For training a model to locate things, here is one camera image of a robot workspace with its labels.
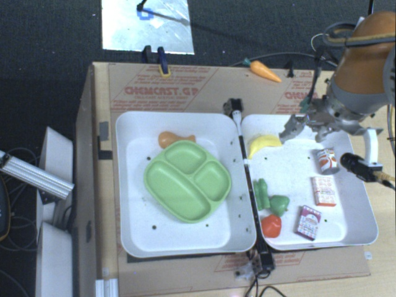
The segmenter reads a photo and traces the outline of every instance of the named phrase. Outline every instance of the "green pepper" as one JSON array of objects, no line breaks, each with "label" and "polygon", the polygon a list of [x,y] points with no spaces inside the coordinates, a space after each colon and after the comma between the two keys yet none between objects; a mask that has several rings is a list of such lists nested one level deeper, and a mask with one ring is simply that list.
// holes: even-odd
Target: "green pepper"
[{"label": "green pepper", "polygon": [[290,199],[287,196],[274,195],[270,199],[271,211],[281,217],[287,210]]}]

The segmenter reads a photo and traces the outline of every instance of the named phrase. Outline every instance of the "blue clamp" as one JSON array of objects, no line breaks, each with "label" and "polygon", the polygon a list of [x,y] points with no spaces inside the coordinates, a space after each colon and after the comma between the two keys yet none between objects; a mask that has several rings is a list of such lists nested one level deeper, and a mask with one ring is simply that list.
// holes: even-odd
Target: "blue clamp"
[{"label": "blue clamp", "polygon": [[168,67],[168,61],[166,60],[165,50],[162,46],[158,48],[158,63],[160,65],[160,74],[162,77],[169,77],[171,70]]}]

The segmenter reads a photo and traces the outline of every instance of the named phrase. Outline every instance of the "pink box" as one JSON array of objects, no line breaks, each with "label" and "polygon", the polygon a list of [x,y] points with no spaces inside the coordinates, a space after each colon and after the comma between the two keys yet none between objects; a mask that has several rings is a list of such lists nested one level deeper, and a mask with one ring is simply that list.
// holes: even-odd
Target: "pink box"
[{"label": "pink box", "polygon": [[319,222],[321,221],[321,213],[308,206],[303,206],[299,216],[297,234],[307,239],[315,240]]}]

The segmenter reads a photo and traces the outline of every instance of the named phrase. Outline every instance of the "green divided plate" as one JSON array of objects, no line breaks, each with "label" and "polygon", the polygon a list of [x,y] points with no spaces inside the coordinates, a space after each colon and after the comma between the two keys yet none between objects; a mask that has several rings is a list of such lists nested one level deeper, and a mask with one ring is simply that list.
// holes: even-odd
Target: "green divided plate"
[{"label": "green divided plate", "polygon": [[200,145],[177,141],[146,167],[144,184],[174,216],[194,223],[207,218],[231,189],[226,168]]}]

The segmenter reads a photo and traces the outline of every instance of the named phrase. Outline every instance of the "toy carrot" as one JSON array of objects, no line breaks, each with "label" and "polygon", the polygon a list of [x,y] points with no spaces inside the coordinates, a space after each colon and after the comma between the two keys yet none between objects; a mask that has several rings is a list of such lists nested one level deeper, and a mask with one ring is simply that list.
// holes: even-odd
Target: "toy carrot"
[{"label": "toy carrot", "polygon": [[266,65],[264,65],[262,62],[260,61],[253,61],[250,62],[250,60],[248,60],[248,58],[245,58],[245,60],[243,61],[243,64],[245,66],[249,66],[250,70],[255,73],[256,75],[272,80],[274,82],[281,82],[282,80],[279,78],[278,75],[276,75],[276,73],[274,73],[273,71],[271,71]]}]

